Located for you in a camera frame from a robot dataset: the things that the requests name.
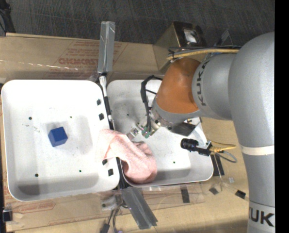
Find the floor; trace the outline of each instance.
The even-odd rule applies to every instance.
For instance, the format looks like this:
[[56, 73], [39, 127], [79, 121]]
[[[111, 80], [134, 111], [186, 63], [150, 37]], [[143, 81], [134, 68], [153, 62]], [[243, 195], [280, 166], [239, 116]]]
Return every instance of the floor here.
[[[116, 23], [116, 41], [154, 43], [173, 21], [198, 24], [208, 45], [226, 30], [235, 45], [275, 28], [275, 0], [7, 0], [17, 33], [99, 39]], [[0, 36], [4, 31], [0, 26]], [[0, 212], [2, 198], [0, 189]]]

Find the white tray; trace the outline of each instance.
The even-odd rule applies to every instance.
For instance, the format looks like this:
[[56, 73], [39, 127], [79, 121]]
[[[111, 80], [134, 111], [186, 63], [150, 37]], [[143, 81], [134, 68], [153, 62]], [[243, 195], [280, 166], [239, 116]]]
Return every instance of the white tray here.
[[[8, 186], [13, 197], [41, 200], [117, 186], [116, 159], [108, 159], [105, 165], [95, 161], [98, 132], [109, 128], [97, 84], [13, 80], [3, 86], [1, 97]], [[61, 126], [68, 140], [52, 147], [48, 133]]]
[[[108, 97], [115, 129], [128, 133], [136, 127], [137, 122], [143, 120], [146, 115], [145, 106], [140, 96], [141, 80], [117, 80], [108, 85]], [[161, 82], [152, 80], [146, 88], [157, 92]], [[154, 99], [154, 94], [147, 92], [149, 104]], [[180, 147], [183, 138], [192, 138], [198, 141], [200, 135], [195, 131], [188, 137], [171, 133], [165, 128], [158, 129], [151, 137], [145, 139], [138, 134], [133, 141], [146, 142], [153, 152], [157, 162], [158, 173], [156, 179], [148, 184], [134, 184], [132, 186], [146, 187], [171, 185], [179, 183], [191, 183], [205, 181], [212, 177], [213, 165], [210, 156], [200, 155], [197, 152], [189, 152]]]

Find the white strap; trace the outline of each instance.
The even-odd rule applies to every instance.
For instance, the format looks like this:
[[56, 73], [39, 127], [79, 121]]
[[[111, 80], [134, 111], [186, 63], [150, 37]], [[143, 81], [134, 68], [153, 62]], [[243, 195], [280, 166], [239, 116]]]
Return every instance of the white strap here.
[[268, 154], [275, 154], [275, 145], [266, 146], [266, 147], [257, 147], [257, 148], [250, 148], [241, 146], [241, 151], [244, 154], [248, 155], [268, 155]]

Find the pink cloth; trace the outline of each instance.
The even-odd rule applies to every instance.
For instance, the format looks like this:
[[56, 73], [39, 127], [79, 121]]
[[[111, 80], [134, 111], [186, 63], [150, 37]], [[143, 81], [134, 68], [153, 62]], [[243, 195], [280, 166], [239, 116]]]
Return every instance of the pink cloth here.
[[123, 172], [138, 184], [152, 182], [157, 174], [156, 162], [149, 146], [144, 142], [131, 142], [125, 134], [113, 130], [101, 130], [98, 136], [101, 159], [119, 157]]

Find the kuka logo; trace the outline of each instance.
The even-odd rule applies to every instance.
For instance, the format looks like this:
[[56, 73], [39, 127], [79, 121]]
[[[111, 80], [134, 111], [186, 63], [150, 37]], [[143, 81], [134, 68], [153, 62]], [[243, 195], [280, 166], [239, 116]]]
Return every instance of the kuka logo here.
[[264, 211], [254, 210], [252, 207], [249, 207], [249, 219], [256, 223], [260, 222], [263, 225], [264, 223], [267, 223], [269, 226], [274, 227], [271, 222], [271, 217], [274, 215], [274, 213], [267, 213], [265, 215]]
[[203, 63], [203, 65], [202, 65], [202, 69], [198, 72], [198, 78], [197, 78], [197, 82], [198, 83], [196, 83], [196, 86], [197, 87], [199, 87], [199, 90], [198, 90], [198, 92], [197, 92], [197, 94], [198, 94], [198, 99], [201, 101], [201, 103], [202, 103], [202, 105], [203, 106], [206, 106], [206, 104], [204, 103], [204, 98], [203, 98], [203, 95], [202, 95], [202, 89], [201, 89], [201, 80], [202, 80], [202, 75], [203, 75], [203, 73], [204, 73], [204, 69], [205, 69], [205, 67], [206, 67], [206, 65], [207, 65], [207, 63], [208, 63], [209, 61], [207, 61], [207, 62], [205, 62], [205, 63]]

